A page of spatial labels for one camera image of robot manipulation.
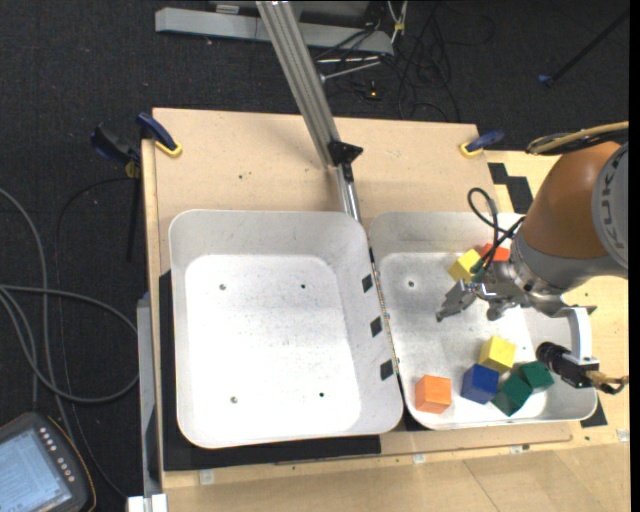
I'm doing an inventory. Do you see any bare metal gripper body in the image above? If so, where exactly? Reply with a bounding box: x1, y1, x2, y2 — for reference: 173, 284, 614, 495
473, 261, 570, 318

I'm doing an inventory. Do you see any white plastic tray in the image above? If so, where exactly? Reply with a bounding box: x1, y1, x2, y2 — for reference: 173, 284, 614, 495
168, 208, 405, 450
367, 210, 600, 432

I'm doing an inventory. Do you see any yellow cube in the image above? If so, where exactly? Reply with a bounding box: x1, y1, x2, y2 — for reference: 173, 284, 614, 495
446, 248, 484, 284
477, 335, 518, 374

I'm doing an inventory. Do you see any green cube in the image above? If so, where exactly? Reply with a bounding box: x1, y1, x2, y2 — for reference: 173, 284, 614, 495
517, 360, 556, 394
490, 372, 535, 418

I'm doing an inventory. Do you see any blue cube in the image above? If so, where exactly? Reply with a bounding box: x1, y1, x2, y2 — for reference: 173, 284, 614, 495
459, 363, 501, 406

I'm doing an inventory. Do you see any orange cube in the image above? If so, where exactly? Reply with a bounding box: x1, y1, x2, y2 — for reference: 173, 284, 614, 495
414, 374, 454, 416

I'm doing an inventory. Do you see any pale wood board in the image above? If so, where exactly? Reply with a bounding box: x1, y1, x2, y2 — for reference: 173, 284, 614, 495
151, 107, 574, 490

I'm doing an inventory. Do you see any black cylinder on white bracket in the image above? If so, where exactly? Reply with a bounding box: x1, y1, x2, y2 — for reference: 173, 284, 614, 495
535, 305, 601, 390

